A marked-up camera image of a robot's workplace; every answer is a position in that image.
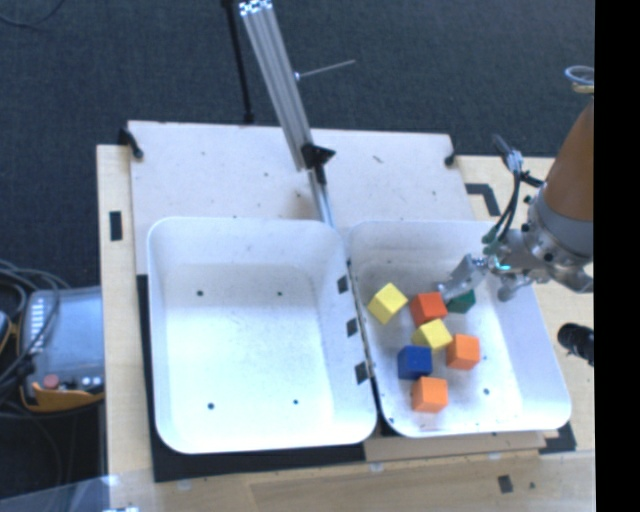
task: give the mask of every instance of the orange object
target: orange object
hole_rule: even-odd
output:
[[[480,362],[480,339],[468,334],[454,334],[447,345],[447,366],[457,370],[471,370]]]
[[[440,292],[419,293],[409,304],[409,309],[416,327],[431,320],[442,319],[448,313]]]
[[[420,377],[411,386],[411,408],[418,412],[440,412],[449,403],[447,381]]]

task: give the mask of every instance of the toy block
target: toy block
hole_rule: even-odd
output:
[[[416,327],[447,316],[447,306],[440,292],[419,293],[409,304]]]
[[[398,378],[416,380],[433,371],[431,349],[418,345],[407,345],[398,352]]]
[[[411,335],[411,341],[414,345],[431,347],[435,352],[451,343],[453,336],[444,322],[440,318],[436,318],[418,327]]]
[[[480,362],[480,339],[468,334],[454,334],[447,345],[447,366],[457,370],[471,370]]]
[[[411,408],[418,412],[440,412],[449,404],[445,379],[420,377],[411,386]]]
[[[473,290],[469,290],[464,295],[454,297],[447,302],[447,311],[449,313],[466,313],[476,303],[476,294]]]
[[[409,299],[393,283],[387,283],[373,296],[367,309],[384,325],[407,302]]]

